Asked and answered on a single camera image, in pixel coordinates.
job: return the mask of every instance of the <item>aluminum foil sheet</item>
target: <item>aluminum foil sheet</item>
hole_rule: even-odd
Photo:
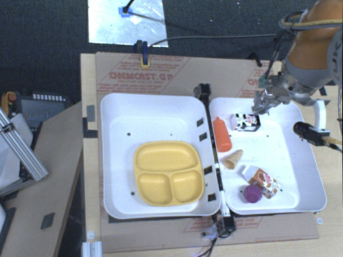
[[[135,0],[129,14],[123,14],[129,1],[88,0],[90,43],[133,45],[143,40],[150,45],[167,38],[162,0]],[[168,47],[168,42],[157,47]]]

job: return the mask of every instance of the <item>yellow plate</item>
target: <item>yellow plate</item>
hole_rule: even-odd
[[[133,165],[139,195],[153,206],[192,203],[204,193],[200,158],[188,143],[145,143],[136,149]]]

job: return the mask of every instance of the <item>food box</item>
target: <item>food box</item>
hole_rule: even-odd
[[[281,187],[280,183],[270,177],[267,172],[253,165],[246,167],[242,174],[250,185],[257,185],[262,195],[268,199],[273,197]]]
[[[237,131],[257,131],[261,126],[258,115],[234,114],[231,117],[231,128]]]

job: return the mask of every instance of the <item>orange bottle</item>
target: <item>orange bottle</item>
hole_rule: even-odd
[[[224,121],[217,117],[213,121],[213,129],[218,152],[228,152],[232,143]]]

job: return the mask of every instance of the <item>purple toy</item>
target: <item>purple toy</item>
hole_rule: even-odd
[[[256,203],[262,198],[262,191],[256,185],[249,185],[244,190],[244,197],[249,203]]]

